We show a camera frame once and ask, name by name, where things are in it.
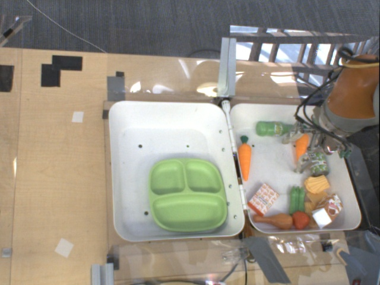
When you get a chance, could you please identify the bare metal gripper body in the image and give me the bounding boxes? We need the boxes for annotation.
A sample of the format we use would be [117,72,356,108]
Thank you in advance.
[308,116,352,157]

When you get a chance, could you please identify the small orange carrot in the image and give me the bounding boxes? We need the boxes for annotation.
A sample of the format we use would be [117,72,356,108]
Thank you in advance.
[295,134,311,162]

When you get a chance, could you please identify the green and white can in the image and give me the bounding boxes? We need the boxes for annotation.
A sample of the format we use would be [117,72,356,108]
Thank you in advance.
[307,151,330,176]

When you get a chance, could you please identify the green plastic bottle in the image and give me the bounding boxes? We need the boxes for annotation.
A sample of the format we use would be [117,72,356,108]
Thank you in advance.
[255,121,297,137]

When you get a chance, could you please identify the yellow ridged toy food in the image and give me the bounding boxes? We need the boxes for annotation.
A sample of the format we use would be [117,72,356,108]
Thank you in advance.
[304,175,331,194]

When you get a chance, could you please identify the white plastic tray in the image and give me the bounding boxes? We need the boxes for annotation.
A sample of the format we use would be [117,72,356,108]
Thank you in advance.
[108,100,246,243]
[230,103,362,235]

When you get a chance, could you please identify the tan toy cracker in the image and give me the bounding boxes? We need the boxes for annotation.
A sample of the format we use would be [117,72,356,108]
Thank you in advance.
[304,191,329,216]

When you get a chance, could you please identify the orange carrot with green top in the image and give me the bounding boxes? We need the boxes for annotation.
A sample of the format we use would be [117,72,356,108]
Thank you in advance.
[238,135,252,182]

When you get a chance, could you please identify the white and orange milk carton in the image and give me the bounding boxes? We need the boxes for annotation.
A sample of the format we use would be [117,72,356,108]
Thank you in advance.
[311,194,344,229]

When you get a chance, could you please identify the red tomato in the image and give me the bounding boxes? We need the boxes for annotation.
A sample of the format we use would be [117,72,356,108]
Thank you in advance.
[292,211,311,230]

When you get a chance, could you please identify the brown chicken drumstick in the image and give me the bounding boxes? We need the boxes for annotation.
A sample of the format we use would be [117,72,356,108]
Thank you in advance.
[253,213,294,230]

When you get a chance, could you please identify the green divided plate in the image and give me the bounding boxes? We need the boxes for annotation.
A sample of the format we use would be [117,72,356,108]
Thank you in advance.
[148,158,229,233]

